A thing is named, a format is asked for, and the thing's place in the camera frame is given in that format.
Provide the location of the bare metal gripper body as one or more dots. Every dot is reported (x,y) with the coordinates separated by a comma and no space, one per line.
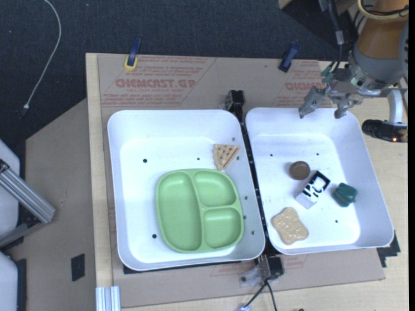
(348,83)

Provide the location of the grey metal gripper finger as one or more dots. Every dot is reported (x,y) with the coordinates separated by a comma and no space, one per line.
(310,103)
(344,107)

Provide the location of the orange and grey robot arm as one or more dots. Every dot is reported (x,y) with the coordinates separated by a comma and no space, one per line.
(381,32)

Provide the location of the brown round biscuit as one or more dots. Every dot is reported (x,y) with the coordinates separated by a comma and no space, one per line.
(299,169)

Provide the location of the white plastic tray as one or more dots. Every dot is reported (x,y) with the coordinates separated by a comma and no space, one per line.
(136,186)
(366,186)

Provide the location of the black and white carton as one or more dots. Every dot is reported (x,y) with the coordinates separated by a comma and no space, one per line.
(313,190)

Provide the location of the dark green toy pepper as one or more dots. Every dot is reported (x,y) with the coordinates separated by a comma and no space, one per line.
(345,194)

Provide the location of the toy pizza slice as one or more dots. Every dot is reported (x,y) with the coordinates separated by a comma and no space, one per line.
(223,155)

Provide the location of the brown cardboard board red print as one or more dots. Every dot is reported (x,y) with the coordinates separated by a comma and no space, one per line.
(201,79)

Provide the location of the beige toy bread slice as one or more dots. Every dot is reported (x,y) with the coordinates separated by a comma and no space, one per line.
(289,226)

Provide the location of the green divided plate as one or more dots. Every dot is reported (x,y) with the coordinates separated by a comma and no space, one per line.
(181,209)

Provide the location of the black cylinder on white bracket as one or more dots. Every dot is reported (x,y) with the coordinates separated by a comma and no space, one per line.
(387,122)

